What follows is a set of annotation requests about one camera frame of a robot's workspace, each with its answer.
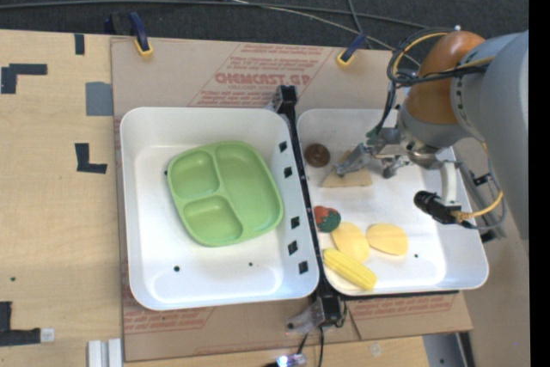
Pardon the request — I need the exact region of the thin black rod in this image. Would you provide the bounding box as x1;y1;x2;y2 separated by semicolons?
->
284;111;333;298

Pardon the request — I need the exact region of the brown cardboard board red print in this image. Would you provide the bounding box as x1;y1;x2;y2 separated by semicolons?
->
110;37;474;363

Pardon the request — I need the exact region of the beige pizza slice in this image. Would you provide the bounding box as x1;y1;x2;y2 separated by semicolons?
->
321;150;374;189

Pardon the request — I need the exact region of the yellow oval potato slice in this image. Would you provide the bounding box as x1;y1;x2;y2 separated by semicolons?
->
365;223;410;257
330;221;371;265

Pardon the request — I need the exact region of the yellow corn cob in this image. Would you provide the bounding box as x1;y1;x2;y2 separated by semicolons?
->
322;248;378;291

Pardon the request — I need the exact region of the white plastic tray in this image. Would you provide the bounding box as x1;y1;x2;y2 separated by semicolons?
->
296;107;491;297
119;106;321;312

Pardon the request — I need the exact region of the brown doughnut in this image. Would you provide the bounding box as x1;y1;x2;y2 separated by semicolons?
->
303;143;332;168

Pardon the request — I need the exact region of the black block with thin wires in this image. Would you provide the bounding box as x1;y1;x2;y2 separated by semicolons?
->
273;84;299;115
319;292;345;324

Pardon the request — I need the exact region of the red and green strawberry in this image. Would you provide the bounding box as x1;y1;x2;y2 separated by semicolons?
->
313;205;342;234

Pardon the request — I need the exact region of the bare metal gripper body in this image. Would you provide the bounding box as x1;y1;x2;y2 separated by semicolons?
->
370;126;444;170

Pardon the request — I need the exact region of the black cylinder on white bracket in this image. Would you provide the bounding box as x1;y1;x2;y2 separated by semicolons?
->
413;161;463;226

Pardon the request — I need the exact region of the green divided plate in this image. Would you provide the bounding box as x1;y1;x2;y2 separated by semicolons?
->
166;140;285;248

